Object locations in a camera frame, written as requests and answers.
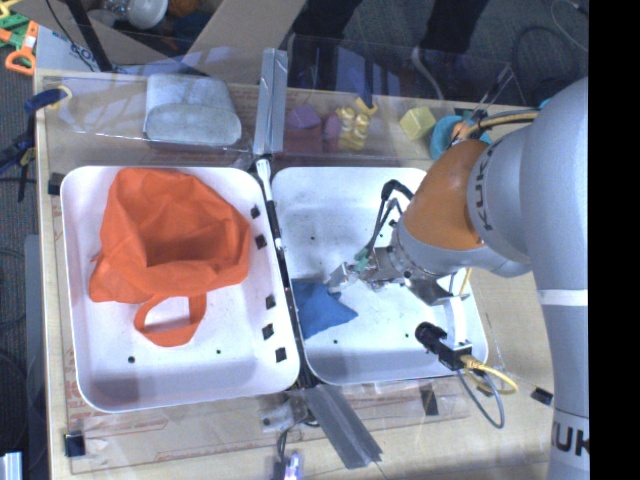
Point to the blue bean bag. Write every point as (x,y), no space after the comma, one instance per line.
(317,310)

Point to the brown cardboard box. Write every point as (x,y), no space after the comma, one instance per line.
(250,23)

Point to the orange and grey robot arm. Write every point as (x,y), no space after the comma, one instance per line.
(545,178)

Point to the yellow toy figure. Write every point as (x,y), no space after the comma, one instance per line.
(354,128)

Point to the white plastic tray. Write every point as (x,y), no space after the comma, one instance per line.
(330,208)
(165,378)

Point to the black cylinder on white bracket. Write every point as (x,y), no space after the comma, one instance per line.
(432,339)

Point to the white bowl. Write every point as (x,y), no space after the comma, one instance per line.
(147,5)

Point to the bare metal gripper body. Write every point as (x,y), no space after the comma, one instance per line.
(382,265)

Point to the teal bowl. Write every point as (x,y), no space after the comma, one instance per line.
(442,135)

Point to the purple block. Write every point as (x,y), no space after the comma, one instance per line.
(302,128)

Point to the orange cloth bag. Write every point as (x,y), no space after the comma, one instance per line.
(170,218)

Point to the grey fabric pouch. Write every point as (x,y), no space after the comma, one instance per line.
(192,118)

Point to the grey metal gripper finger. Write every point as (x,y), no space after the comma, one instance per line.
(342,275)

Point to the yellow cube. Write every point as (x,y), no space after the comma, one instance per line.
(417,123)

